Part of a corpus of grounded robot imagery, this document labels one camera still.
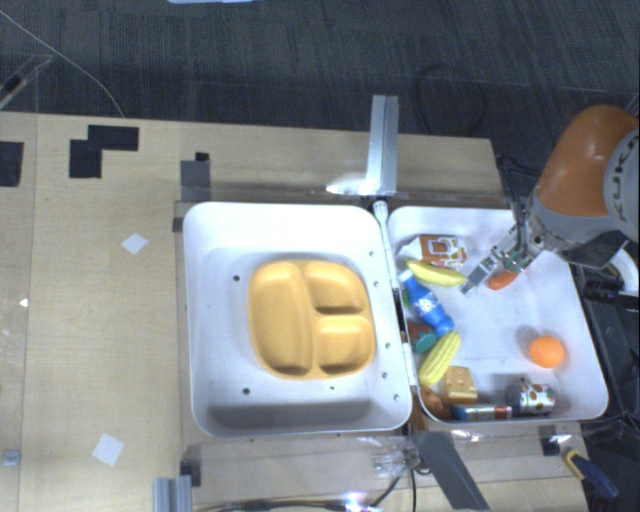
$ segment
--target blue bottle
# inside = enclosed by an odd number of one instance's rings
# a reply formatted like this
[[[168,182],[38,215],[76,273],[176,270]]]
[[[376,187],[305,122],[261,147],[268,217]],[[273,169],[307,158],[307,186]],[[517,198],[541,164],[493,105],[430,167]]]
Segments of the blue bottle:
[[[411,307],[424,323],[436,331],[438,338],[454,328],[453,320],[444,312],[438,298],[429,288],[416,281],[411,270],[402,272],[400,281],[409,294]]]

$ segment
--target table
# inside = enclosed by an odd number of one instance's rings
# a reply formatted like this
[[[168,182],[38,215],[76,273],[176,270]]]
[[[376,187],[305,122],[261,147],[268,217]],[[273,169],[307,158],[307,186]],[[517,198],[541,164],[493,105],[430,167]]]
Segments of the table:
[[[70,140],[89,125],[138,127],[139,147],[103,150],[101,179],[71,179]],[[153,479],[177,475],[191,428],[172,231],[180,162],[209,154],[214,197],[324,200],[327,183],[364,171],[368,134],[2,113],[0,140],[24,143],[20,186],[0,188],[0,450],[22,454],[0,466],[0,510],[151,510]],[[486,140],[401,135],[398,174],[399,189],[434,204],[504,204]],[[148,244],[132,254],[121,243],[135,234]],[[584,453],[577,424],[556,428]],[[124,443],[113,466],[92,456],[105,433]],[[477,434],[458,449],[494,510],[585,508],[536,429]],[[199,507],[388,484],[355,436],[203,442],[218,469],[194,489]],[[419,510],[450,509],[432,476],[418,486]],[[383,505],[410,503],[403,478]]]

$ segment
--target orange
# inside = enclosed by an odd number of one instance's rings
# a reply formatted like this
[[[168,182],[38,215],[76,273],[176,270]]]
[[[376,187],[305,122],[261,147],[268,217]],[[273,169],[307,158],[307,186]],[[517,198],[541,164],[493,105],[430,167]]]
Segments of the orange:
[[[553,336],[538,336],[529,345],[531,360],[543,368],[553,368],[564,360],[564,345]]]

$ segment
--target yellow divided plate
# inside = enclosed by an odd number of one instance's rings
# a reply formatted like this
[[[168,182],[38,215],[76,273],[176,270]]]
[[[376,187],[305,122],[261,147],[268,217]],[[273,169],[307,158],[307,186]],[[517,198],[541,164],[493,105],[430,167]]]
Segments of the yellow divided plate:
[[[260,364],[286,379],[330,379],[364,369],[376,351],[369,297],[338,263],[281,260],[249,283],[249,328]]]

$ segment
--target yellow banana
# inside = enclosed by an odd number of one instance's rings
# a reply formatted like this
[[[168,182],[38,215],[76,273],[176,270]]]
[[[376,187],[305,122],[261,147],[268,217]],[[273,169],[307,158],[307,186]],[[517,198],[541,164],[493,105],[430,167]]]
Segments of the yellow banana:
[[[467,280],[467,277],[460,272],[450,268],[434,267],[418,260],[409,260],[407,267],[419,281],[440,286],[456,286]]]
[[[423,386],[431,386],[438,382],[451,365],[451,361],[460,348],[460,335],[449,331],[442,336],[420,366],[418,380]]]

